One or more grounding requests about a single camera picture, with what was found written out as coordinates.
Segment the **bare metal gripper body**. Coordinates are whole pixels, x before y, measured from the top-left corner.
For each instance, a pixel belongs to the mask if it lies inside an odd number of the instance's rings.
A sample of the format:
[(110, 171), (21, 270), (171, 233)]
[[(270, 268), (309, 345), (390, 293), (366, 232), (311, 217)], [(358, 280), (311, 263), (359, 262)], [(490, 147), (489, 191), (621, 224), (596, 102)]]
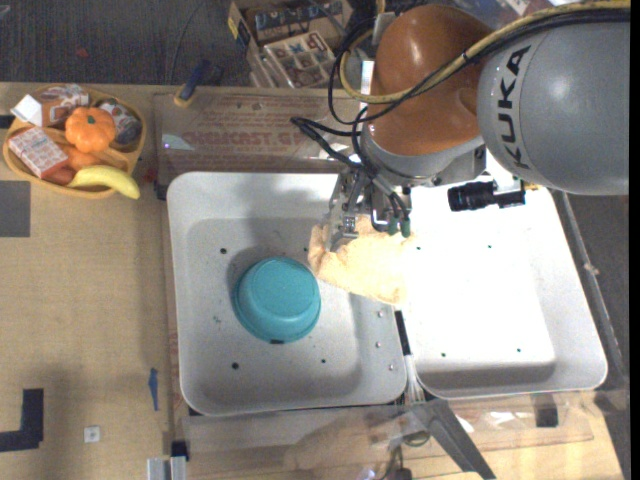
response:
[(364, 167), (347, 167), (338, 175), (329, 201), (332, 216), (368, 217), (376, 231), (411, 234), (411, 188), (391, 184), (382, 175), (371, 177)]

